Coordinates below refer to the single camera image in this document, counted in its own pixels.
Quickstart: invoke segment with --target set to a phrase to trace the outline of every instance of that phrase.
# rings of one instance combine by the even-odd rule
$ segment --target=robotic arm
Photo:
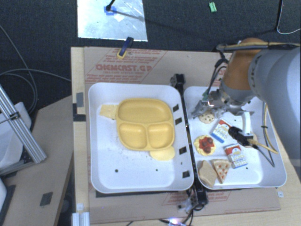
[[[212,109],[240,115],[254,96],[266,102],[275,129],[286,151],[300,170],[300,45],[273,45],[246,39],[233,53],[218,90],[199,101],[193,117]],[[227,46],[218,49],[227,51]]]

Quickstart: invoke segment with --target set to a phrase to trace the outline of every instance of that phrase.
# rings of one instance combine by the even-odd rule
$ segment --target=black carpet
[[[208,3],[214,1],[217,13]],[[300,31],[275,31],[279,0],[143,0],[148,42],[133,48],[212,51],[219,43],[247,37],[268,41],[300,42]],[[284,0],[280,30],[300,27],[301,0]],[[77,37],[77,0],[0,0],[0,25],[7,31],[28,66],[70,78],[70,47],[121,47],[122,41]],[[0,31],[0,73],[23,64]],[[71,84],[34,74],[39,92],[36,109],[71,94]],[[13,76],[0,77],[13,102],[29,107],[32,91]]]

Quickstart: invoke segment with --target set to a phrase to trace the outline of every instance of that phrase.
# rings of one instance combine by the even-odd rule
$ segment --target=yellow divided plate
[[[169,106],[158,99],[132,98],[120,102],[116,112],[121,143],[136,151],[156,151],[174,142],[174,120]]]

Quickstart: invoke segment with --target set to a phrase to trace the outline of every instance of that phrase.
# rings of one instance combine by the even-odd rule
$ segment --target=green eraser
[[[216,6],[215,6],[215,3],[214,2],[210,2],[209,3],[209,7],[210,7],[210,11],[212,12],[212,13],[216,13]]]

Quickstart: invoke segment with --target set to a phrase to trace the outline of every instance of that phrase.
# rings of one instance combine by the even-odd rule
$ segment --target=toy pie with red topping
[[[211,160],[211,162],[217,173],[220,183],[223,183],[226,179],[231,163],[225,159],[214,159]]]
[[[215,152],[216,147],[213,139],[210,136],[204,135],[197,137],[193,144],[198,153],[203,156],[209,156]]]

